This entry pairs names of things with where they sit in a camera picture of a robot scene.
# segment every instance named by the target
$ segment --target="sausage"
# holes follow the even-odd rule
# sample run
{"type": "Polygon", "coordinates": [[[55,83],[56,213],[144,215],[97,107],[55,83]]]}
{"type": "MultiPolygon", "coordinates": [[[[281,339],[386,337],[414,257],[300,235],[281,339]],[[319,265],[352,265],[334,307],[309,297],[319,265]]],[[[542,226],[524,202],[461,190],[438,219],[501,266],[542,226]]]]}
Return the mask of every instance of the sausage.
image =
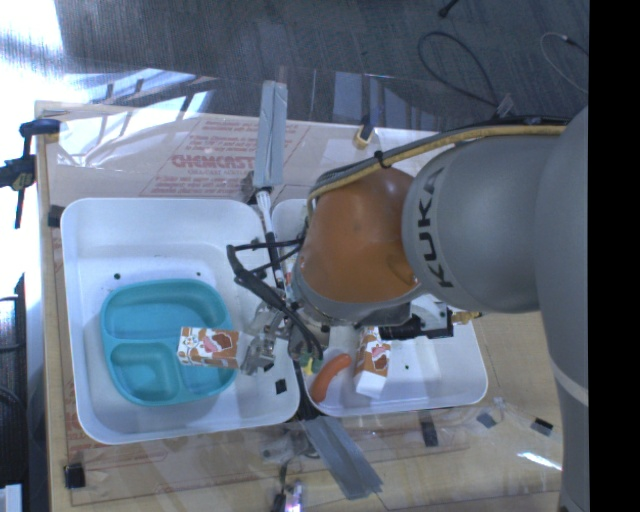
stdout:
{"type": "Polygon", "coordinates": [[[351,356],[349,354],[339,354],[331,361],[328,361],[316,375],[315,380],[311,384],[310,395],[311,399],[320,403],[327,397],[327,389],[329,383],[340,370],[344,370],[351,365],[351,356]]]}

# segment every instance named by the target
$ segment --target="white tray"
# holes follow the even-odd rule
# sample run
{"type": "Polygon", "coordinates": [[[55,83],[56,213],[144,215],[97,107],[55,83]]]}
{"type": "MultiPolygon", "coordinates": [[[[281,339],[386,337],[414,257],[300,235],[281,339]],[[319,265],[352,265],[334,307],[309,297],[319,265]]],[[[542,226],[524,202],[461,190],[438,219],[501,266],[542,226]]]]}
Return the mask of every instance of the white tray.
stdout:
{"type": "MultiPolygon", "coordinates": [[[[220,395],[163,407],[121,396],[101,346],[107,295],[147,280],[201,279],[222,295],[234,327],[247,325],[260,300],[233,282],[226,245],[264,239],[251,207],[226,199],[81,199],[64,210],[61,228],[77,412],[89,436],[123,444],[277,424],[295,414],[300,393],[285,340],[268,372],[240,374],[220,395]],[[286,391],[278,392],[282,379],[286,391]]],[[[238,256],[247,268],[268,261],[264,250],[238,256]]]]}
{"type": "MultiPolygon", "coordinates": [[[[304,199],[276,205],[273,224],[278,239],[295,238],[305,215],[304,199]]],[[[346,417],[469,405],[481,400],[487,392],[487,373],[471,324],[454,326],[451,338],[430,340],[422,336],[393,341],[387,382],[377,399],[355,391],[352,375],[356,347],[357,334],[352,327],[331,329],[325,359],[345,352],[351,355],[352,364],[334,377],[325,400],[316,404],[325,414],[346,417]]],[[[307,394],[314,378],[305,377],[307,394]]]]}

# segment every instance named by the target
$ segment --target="black metal bracket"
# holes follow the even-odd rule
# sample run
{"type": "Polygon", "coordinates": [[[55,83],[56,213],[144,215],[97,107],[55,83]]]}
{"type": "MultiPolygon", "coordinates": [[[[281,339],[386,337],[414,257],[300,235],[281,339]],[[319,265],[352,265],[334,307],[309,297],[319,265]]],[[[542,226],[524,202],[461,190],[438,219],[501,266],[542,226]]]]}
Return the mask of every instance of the black metal bracket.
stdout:
{"type": "Polygon", "coordinates": [[[11,187],[18,192],[16,206],[15,229],[20,229],[22,206],[24,204],[24,190],[36,181],[35,156],[31,154],[31,139],[36,135],[60,132],[60,121],[57,119],[35,119],[20,125],[20,135],[24,138],[22,156],[12,160],[5,160],[0,167],[0,188],[11,187]]]}

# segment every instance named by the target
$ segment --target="teal plate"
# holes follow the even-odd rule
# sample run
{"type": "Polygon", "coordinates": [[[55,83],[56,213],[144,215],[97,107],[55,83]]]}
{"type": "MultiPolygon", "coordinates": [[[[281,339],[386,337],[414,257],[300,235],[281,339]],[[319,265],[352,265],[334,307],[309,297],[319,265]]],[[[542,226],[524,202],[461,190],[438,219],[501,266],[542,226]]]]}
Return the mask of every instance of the teal plate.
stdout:
{"type": "Polygon", "coordinates": [[[185,366],[176,355],[181,327],[232,329],[220,294],[193,279],[146,281],[111,292],[100,330],[117,390],[139,405],[173,405],[224,391],[237,370],[185,366]]]}

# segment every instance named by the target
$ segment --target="table surface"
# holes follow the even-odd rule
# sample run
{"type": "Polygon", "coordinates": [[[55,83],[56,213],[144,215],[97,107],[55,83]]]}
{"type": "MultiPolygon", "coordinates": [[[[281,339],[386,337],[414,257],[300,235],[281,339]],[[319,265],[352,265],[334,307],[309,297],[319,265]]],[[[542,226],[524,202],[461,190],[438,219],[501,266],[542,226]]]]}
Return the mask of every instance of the table surface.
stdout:
{"type": "MultiPolygon", "coordinates": [[[[56,105],[41,105],[44,110],[52,107],[56,105]]],[[[91,110],[86,106],[72,108],[69,105],[64,109],[84,113],[91,110]]],[[[113,112],[130,110],[114,108],[113,112]]],[[[305,129],[312,128],[312,125],[305,126],[305,129]]],[[[345,140],[350,142],[347,136],[342,141],[340,137],[334,137],[336,147],[345,140]]],[[[424,134],[389,131],[386,136],[387,140],[380,144],[395,144],[403,137],[411,139],[424,134]]],[[[163,453],[173,457],[170,458],[174,464],[172,468],[153,460],[153,450],[158,444],[142,443],[129,447],[127,452],[127,448],[122,447],[95,446],[81,434],[79,439],[70,436],[75,426],[73,411],[68,407],[69,382],[68,370],[65,370],[70,366],[70,354],[63,269],[59,230],[49,226],[48,218],[50,207],[60,205],[64,193],[70,192],[63,193],[59,184],[56,188],[54,181],[59,177],[52,177],[51,171],[56,162],[47,159],[46,149],[50,142],[38,140],[37,161],[51,510],[269,510],[279,490],[278,466],[261,461],[256,453],[260,443],[273,434],[271,428],[163,442],[163,453]],[[212,447],[219,447],[218,453],[210,451],[212,447]],[[191,455],[184,455],[189,450],[191,455]],[[229,474],[212,472],[196,482],[193,468],[180,464],[188,465],[198,453],[204,452],[225,464],[231,456],[237,466],[236,476],[241,476],[234,480],[229,474]],[[104,460],[110,454],[117,454],[113,456],[120,461],[132,461],[136,457],[138,461],[116,469],[105,469],[104,465],[98,464],[95,467],[100,470],[86,472],[86,487],[73,490],[65,487],[66,466],[77,461],[95,464],[95,460],[104,460]],[[179,471],[190,475],[182,485],[176,483],[179,471]],[[149,486],[150,481],[155,482],[155,487],[151,487],[155,492],[141,493],[138,487],[149,486]]],[[[298,143],[312,145],[309,138],[303,140],[301,137],[298,143]]],[[[352,156],[347,154],[344,158],[348,160],[352,156]]],[[[301,194],[316,176],[317,173],[307,172],[305,176],[297,176],[297,181],[294,176],[288,182],[291,186],[281,191],[281,197],[304,197],[301,194]]],[[[124,180],[122,195],[135,195],[127,187],[124,180]]],[[[88,185],[80,184],[73,190],[80,197],[92,195],[88,185]]],[[[117,189],[108,193],[118,195],[117,189]]],[[[63,202],[71,199],[65,197],[63,202]]],[[[420,418],[424,413],[346,420],[345,429],[383,480],[382,492],[348,501],[322,464],[300,461],[289,468],[289,476],[303,482],[306,510],[554,510],[560,487],[559,465],[544,466],[539,460],[536,462],[535,455],[545,452],[542,455],[559,461],[561,441],[555,435],[541,439],[527,428],[532,419],[539,418],[553,425],[554,432],[561,430],[560,409],[541,317],[538,313],[487,315],[474,320],[473,325],[488,374],[488,390],[477,404],[431,411],[430,417],[440,435],[439,449],[427,450],[424,446],[421,450],[412,449],[415,436],[420,435],[420,418]],[[487,411],[494,418],[498,414],[497,428],[478,426],[478,422],[473,421],[487,411]],[[380,440],[382,447],[376,444],[380,440]]]]}

